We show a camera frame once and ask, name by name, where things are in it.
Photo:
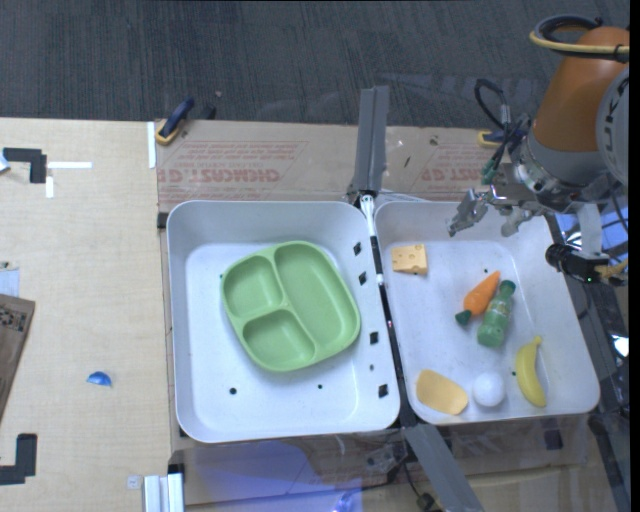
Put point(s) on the white plastic tray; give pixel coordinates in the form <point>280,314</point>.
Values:
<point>440,345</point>
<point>210,390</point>

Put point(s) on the orange carrot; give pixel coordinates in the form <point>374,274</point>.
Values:
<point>481,295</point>

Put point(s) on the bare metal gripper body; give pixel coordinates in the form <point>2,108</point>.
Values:
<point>525,187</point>

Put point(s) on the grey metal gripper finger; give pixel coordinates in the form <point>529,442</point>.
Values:
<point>515,220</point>
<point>467,212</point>

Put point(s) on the brown paper packet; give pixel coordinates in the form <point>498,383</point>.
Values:
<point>11,340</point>

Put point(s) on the green divided plate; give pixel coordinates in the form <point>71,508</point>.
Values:
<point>300,280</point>

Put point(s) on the white ball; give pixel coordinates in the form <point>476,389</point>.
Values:
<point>489,389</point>

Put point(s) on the flat yellow oval slice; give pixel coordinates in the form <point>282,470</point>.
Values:
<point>441,393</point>

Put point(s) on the black cylinder on white bracket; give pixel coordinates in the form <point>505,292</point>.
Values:
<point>570,260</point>

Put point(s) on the yellow banana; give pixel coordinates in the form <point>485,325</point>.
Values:
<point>529,375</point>

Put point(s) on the yellow cheese wedge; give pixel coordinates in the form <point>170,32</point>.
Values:
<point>409,259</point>

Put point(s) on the green plastic bottle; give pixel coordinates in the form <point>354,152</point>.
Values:
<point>494,320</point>

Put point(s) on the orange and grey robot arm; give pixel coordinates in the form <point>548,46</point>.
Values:
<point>570,110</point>

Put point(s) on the brown cardboard board, red print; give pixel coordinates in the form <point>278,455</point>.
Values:
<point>260,165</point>

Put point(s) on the small blue plastic piece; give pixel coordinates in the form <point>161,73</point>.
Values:
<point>99,379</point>

